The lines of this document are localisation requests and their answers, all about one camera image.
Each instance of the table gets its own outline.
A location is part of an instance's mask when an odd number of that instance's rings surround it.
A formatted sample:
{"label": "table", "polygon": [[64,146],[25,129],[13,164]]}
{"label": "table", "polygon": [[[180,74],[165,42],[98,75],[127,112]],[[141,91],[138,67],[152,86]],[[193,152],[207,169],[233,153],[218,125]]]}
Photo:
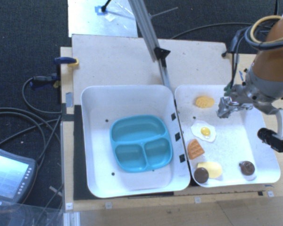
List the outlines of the table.
{"label": "table", "polygon": [[[159,40],[162,48],[171,50],[167,58],[167,66],[171,81],[171,89],[180,84],[226,84],[230,79],[230,58],[222,58],[225,51],[223,43]],[[117,53],[111,56],[109,46],[102,50],[101,46],[110,44]],[[91,74],[85,78],[77,78],[78,69],[67,65],[61,66],[62,103],[66,103],[67,94],[73,93],[74,104],[80,103],[80,94],[87,85],[115,85],[115,84],[160,84],[158,65],[152,62],[142,39],[101,37],[92,35],[75,35],[72,48],[61,48],[61,56],[72,57],[78,51],[96,54],[90,67]],[[243,71],[252,63],[255,55],[240,55],[238,70]],[[88,62],[83,58],[79,66]],[[211,71],[212,76],[203,76]],[[117,68],[118,74],[111,70]],[[132,76],[124,82],[119,74],[130,73]],[[283,101],[274,103],[283,108]],[[74,107],[66,107],[66,113],[74,113]],[[277,130],[274,116],[263,115],[266,127]],[[241,185],[216,188],[188,187],[175,192],[174,196],[113,198],[95,200],[73,200],[73,153],[74,153],[74,123],[62,122],[62,161],[64,178],[64,202],[66,212],[81,212],[84,225],[195,225],[200,223],[210,225],[240,225],[239,214],[246,214],[249,223],[253,224],[256,213],[261,213],[260,224],[273,219],[275,208],[277,216],[283,216],[283,153],[276,153],[281,168],[281,178],[272,185]]]}

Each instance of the toy food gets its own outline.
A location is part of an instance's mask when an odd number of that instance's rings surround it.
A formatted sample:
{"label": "toy food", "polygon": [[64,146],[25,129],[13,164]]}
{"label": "toy food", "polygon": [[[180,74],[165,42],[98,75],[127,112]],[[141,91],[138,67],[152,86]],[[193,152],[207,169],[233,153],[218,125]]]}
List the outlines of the toy food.
{"label": "toy food", "polygon": [[205,121],[195,120],[191,126],[194,136],[207,142],[213,142],[216,138],[216,129]]}
{"label": "toy food", "polygon": [[199,183],[205,183],[208,180],[208,170],[197,168],[194,172],[194,179]]}
{"label": "toy food", "polygon": [[188,155],[191,160],[204,154],[204,150],[196,139],[193,139],[188,144]]}
{"label": "toy food", "polygon": [[195,101],[195,105],[199,108],[210,108],[214,103],[214,99],[207,96],[198,97]]}
{"label": "toy food", "polygon": [[205,168],[208,171],[208,178],[217,178],[222,174],[222,167],[217,162],[200,162],[197,164],[197,168]]}
{"label": "toy food", "polygon": [[249,176],[254,174],[255,172],[255,166],[250,161],[242,161],[241,163],[239,163],[239,166],[243,175]]}

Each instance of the blue clamp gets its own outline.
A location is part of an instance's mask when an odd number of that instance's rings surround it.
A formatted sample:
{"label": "blue clamp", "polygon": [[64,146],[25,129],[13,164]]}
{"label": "blue clamp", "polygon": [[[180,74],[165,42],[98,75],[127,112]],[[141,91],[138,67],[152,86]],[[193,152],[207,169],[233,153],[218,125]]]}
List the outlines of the blue clamp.
{"label": "blue clamp", "polygon": [[58,58],[55,58],[53,61],[55,65],[74,64],[76,62],[77,60],[75,58],[70,58],[70,57],[58,57]]}
{"label": "blue clamp", "polygon": [[60,77],[56,73],[53,73],[50,76],[34,76],[29,85],[32,90],[38,91],[48,86],[54,86],[59,80]]}

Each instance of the wire bundle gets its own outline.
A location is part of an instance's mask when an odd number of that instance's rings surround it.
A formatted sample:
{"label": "wire bundle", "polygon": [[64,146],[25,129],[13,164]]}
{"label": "wire bundle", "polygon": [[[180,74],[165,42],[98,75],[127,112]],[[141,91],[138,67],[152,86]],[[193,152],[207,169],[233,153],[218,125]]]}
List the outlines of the wire bundle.
{"label": "wire bundle", "polygon": [[245,40],[257,50],[270,50],[283,47],[283,37],[273,41],[260,41],[256,38],[256,34],[265,29],[267,24],[274,24],[283,17],[278,15],[266,16],[259,19],[253,26],[247,28],[244,33]]}
{"label": "wire bundle", "polygon": [[[17,132],[16,134],[11,135],[11,136],[7,137],[6,139],[0,141],[0,146],[2,146],[4,143],[24,134],[26,132],[32,131],[34,129],[38,129],[38,131],[41,135],[40,143],[42,143],[42,145],[43,145],[43,149],[42,149],[41,153],[36,158],[36,161],[37,161],[37,164],[38,164],[38,171],[39,171],[40,168],[42,167],[43,163],[44,163],[45,154],[46,154],[47,149],[49,148],[49,145],[50,145],[50,142],[52,141],[52,138],[55,137],[59,144],[61,142],[59,135],[56,133],[56,130],[58,128],[59,123],[61,122],[62,112],[48,112],[48,111],[39,110],[39,109],[33,107],[28,102],[28,100],[25,97],[25,88],[31,80],[32,80],[32,78],[27,80],[22,87],[22,97],[23,97],[23,100],[26,103],[26,105],[38,114],[50,114],[50,115],[54,114],[54,115],[57,115],[57,118],[51,119],[51,120],[45,120],[41,116],[39,116],[39,115],[37,115],[36,113],[33,113],[33,112],[29,112],[29,111],[18,109],[18,108],[0,107],[0,116],[19,117],[22,120],[25,120],[25,121],[29,122],[30,124],[32,124],[31,127],[26,128],[24,130],[21,130],[21,131]],[[44,130],[49,130],[50,135],[49,135],[48,138],[45,137],[45,131]],[[62,188],[63,188],[63,185],[60,186],[57,193],[59,191],[61,191]],[[55,193],[52,196],[52,198],[49,200],[49,202],[45,206],[44,210],[49,206],[49,204],[52,202],[53,198],[57,195],[57,193]]]}

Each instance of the brown toy food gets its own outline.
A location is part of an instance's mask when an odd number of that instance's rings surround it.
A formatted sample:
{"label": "brown toy food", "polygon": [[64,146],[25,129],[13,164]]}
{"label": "brown toy food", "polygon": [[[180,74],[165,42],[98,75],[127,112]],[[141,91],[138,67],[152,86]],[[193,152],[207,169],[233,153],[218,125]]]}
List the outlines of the brown toy food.
{"label": "brown toy food", "polygon": [[197,168],[194,172],[194,178],[199,183],[205,183],[208,180],[208,171],[205,168]]}
{"label": "brown toy food", "polygon": [[192,141],[189,142],[188,144],[188,155],[189,158],[195,159],[196,157],[204,154],[204,150],[199,144],[199,142],[196,139],[193,139]]}
{"label": "brown toy food", "polygon": [[243,161],[239,163],[239,166],[243,175],[249,176],[255,172],[255,166],[250,161]]}

